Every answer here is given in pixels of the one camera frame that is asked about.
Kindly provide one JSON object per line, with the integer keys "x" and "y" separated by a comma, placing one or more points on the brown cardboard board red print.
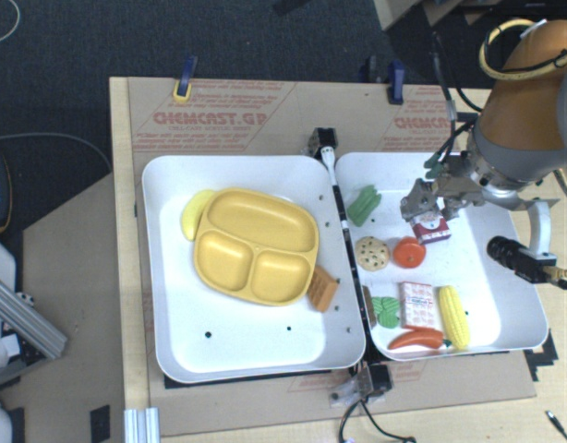
{"x": 265, "y": 118}

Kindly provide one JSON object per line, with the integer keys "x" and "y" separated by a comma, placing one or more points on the brown bar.
{"x": 369, "y": 307}

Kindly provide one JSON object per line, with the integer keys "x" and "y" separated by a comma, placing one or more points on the black cylinder on white bracket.
{"x": 514, "y": 254}

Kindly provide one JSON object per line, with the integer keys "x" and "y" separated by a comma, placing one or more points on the yellow banana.
{"x": 190, "y": 215}

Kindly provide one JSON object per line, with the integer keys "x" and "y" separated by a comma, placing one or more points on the orange fruit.
{"x": 409, "y": 253}

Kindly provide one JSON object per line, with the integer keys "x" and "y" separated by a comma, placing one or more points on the yellow divided plate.
{"x": 260, "y": 229}

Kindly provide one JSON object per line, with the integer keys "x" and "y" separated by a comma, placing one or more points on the pink and white carton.
{"x": 417, "y": 305}

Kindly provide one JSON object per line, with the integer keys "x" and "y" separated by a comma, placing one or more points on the thin black and white rod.
{"x": 343, "y": 215}

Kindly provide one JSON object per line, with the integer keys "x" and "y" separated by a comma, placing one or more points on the red and white carton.
{"x": 432, "y": 231}

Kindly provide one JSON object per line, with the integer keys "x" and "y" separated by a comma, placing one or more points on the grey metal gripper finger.
{"x": 416, "y": 200}
{"x": 451, "y": 208}

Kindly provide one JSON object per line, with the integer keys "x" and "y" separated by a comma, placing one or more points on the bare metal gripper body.
{"x": 461, "y": 180}

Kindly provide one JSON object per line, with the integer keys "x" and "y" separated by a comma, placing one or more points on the white plastic tray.
{"x": 246, "y": 339}
{"x": 491, "y": 302}

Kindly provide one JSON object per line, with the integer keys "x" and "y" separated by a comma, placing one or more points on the green beans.
{"x": 364, "y": 206}

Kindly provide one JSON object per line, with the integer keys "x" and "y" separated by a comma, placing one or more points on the beige chocolate chip biscuit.
{"x": 372, "y": 253}

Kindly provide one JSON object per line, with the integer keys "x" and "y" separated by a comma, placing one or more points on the green leafy vegetable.
{"x": 386, "y": 312}

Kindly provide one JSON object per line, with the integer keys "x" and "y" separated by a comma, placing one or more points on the yellow corn cob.
{"x": 454, "y": 316}

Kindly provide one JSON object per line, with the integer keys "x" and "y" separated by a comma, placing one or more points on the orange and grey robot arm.
{"x": 523, "y": 109}

